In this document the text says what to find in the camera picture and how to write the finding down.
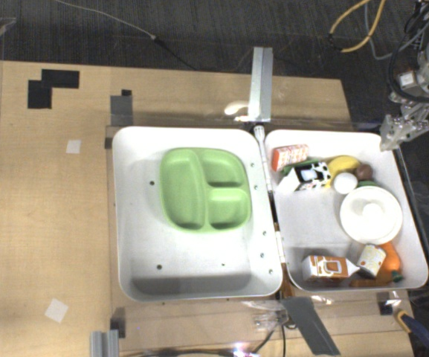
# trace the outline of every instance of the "white plastic tray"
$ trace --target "white plastic tray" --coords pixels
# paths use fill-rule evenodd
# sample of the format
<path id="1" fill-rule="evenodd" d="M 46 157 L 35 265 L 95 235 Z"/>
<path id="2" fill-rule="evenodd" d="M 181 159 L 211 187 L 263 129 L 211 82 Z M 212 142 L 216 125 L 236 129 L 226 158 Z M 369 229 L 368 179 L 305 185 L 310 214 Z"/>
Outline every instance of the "white plastic tray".
<path id="1" fill-rule="evenodd" d="M 364 289 L 415 289 L 427 281 L 428 265 L 396 160 L 391 151 L 380 152 L 380 140 L 379 136 L 369 133 L 277 130 L 268 134 L 265 147 L 270 157 L 273 148 L 308 144 L 312 158 L 328 159 L 351 155 L 370 164 L 374 171 L 373 179 L 380 187 L 389 190 L 401 205 L 403 225 L 399 235 L 393 240 L 393 245 L 402 261 L 404 279 L 394 283 L 394 286 Z M 353 263 L 357 262 L 364 246 L 346 235 L 341 227 L 339 212 L 344 196 L 328 188 L 284 194 L 276 191 L 280 173 L 271 169 L 271 178 L 288 272 L 292 281 L 301 289 L 310 292 L 354 290 L 349 287 L 349 280 L 333 286 L 331 283 L 305 281 L 301 269 L 302 260 L 310 254 L 347 257 Z"/>
<path id="2" fill-rule="evenodd" d="M 160 163 L 166 152 L 180 147 L 223 149 L 239 157 L 252 198 L 245 225 L 200 234 L 168 223 L 159 194 Z M 126 127 L 112 149 L 119 280 L 129 298 L 232 298 L 278 290 L 282 269 L 253 136 L 237 129 Z"/>

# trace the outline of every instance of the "green plate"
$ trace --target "green plate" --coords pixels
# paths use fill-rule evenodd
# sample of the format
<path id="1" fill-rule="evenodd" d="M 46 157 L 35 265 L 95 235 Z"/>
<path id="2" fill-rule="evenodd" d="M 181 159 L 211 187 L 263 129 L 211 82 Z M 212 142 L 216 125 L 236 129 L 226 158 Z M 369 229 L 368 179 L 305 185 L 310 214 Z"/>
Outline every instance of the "green plate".
<path id="1" fill-rule="evenodd" d="M 244 166 L 220 149 L 178 148 L 161 160 L 163 212 L 177 229 L 220 231 L 251 218 L 251 194 Z"/>

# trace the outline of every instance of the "white plate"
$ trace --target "white plate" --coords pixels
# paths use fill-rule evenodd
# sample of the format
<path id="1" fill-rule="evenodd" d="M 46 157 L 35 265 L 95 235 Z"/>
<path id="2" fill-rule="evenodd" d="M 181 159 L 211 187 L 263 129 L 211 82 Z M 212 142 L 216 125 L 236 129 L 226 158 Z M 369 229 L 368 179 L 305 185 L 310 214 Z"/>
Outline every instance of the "white plate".
<path id="1" fill-rule="evenodd" d="M 360 243 L 381 245 L 392 240 L 402 226 L 398 200 L 380 187 L 360 187 L 349 193 L 340 209 L 341 225 Z"/>

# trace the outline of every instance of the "gray cable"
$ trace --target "gray cable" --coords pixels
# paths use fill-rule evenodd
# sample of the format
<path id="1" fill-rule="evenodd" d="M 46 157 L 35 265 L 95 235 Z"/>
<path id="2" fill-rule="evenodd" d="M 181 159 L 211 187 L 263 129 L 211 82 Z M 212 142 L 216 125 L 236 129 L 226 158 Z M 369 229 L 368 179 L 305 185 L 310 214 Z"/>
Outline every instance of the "gray cable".
<path id="1" fill-rule="evenodd" d="M 139 30 L 139 31 L 140 31 L 140 32 L 142 32 L 142 33 L 145 33 L 145 34 L 146 34 L 146 35 L 148 35 L 152 40 L 155 40 L 155 39 L 156 39 L 156 36 L 155 36 L 153 33 L 150 33 L 149 31 L 144 30 L 143 28 L 140 28 L 140 27 L 138 27 L 138 26 L 137 26 L 137 25 L 135 25 L 135 24 L 132 24 L 132 23 L 130 23 L 130 22 L 126 22 L 125 20 L 119 19 L 118 17 L 112 16 L 112 15 L 110 15 L 110 14 L 108 14 L 108 13 L 105 13 L 105 12 L 102 12 L 102 11 L 100 11 L 100 10 L 96 10 L 96 9 L 92 9 L 92 8 L 83 7 L 83 6 L 81 6 L 81 5 L 76 5 L 76 4 L 68 3 L 68 2 L 66 2 L 66 1 L 62 1 L 62 0 L 53 0 L 53 1 L 58 2 L 58 3 L 60 3 L 60 4 L 67 5 L 68 7 L 77 8 L 77 9 L 81 9 L 81 10 L 86 10 L 86 11 L 88 11 L 88 12 L 93 12 L 93 13 L 97 13 L 97 14 L 99 14 L 99 15 L 102 15 L 102 16 L 105 16 L 105 17 L 108 17 L 109 19 L 115 20 L 116 22 L 119 22 L 119 23 L 121 23 L 121 24 L 128 25 L 128 26 L 129 26 L 129 27 L 131 27 L 131 28 L 134 28 L 134 29 L 136 29 L 136 30 Z"/>
<path id="2" fill-rule="evenodd" d="M 368 22 L 368 4 L 366 3 L 364 5 L 364 26 L 366 27 L 366 32 L 370 32 L 370 24 Z M 426 31 L 426 29 L 429 28 L 429 21 L 428 23 L 419 31 L 416 33 L 416 35 L 411 38 L 409 41 L 407 41 L 403 46 L 400 47 L 399 51 L 403 51 L 405 48 L 408 48 L 411 44 L 413 44 L 420 36 L 422 36 L 422 34 Z M 376 48 L 375 48 L 375 43 L 373 42 L 373 40 L 370 38 L 370 46 L 371 46 L 371 51 L 372 51 L 372 56 L 374 57 L 375 60 L 377 61 L 382 61 L 382 60 L 387 60 L 388 58 L 390 58 L 393 53 L 388 53 L 388 54 L 384 54 L 382 56 L 378 56 L 376 54 Z"/>

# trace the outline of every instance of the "white tape square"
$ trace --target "white tape square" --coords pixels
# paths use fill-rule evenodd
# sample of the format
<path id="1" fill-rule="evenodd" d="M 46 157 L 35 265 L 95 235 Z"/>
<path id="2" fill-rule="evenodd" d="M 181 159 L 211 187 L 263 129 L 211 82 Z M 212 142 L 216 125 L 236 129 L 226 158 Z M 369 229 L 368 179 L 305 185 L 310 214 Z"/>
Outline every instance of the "white tape square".
<path id="1" fill-rule="evenodd" d="M 69 140 L 65 153 L 80 153 L 81 140 Z"/>
<path id="2" fill-rule="evenodd" d="M 58 301 L 57 299 L 52 299 L 51 304 L 45 311 L 45 315 L 54 320 L 57 321 L 57 323 L 62 323 L 62 320 L 65 317 L 65 314 L 67 313 L 68 306 L 64 304 L 62 301 Z"/>

